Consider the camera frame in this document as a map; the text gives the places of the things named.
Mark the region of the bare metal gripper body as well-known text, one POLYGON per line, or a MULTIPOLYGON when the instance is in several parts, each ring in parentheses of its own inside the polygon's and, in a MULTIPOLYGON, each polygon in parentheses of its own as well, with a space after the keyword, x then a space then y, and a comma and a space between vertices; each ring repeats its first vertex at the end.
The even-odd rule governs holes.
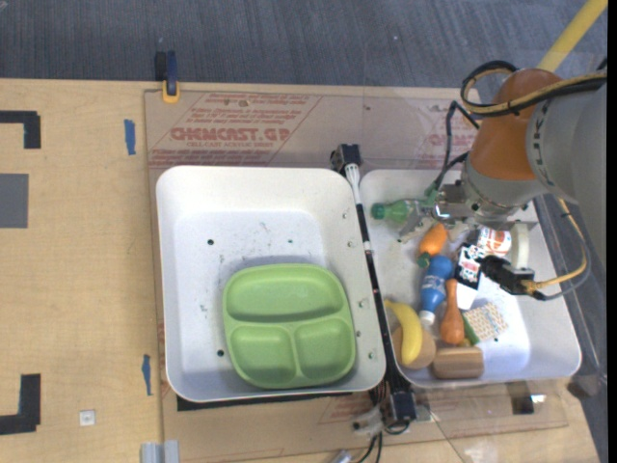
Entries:
POLYGON ((500 228, 526 204, 499 204, 485 198, 474 187, 463 181, 442 186, 435 200, 435 217, 443 221, 462 221, 500 228))

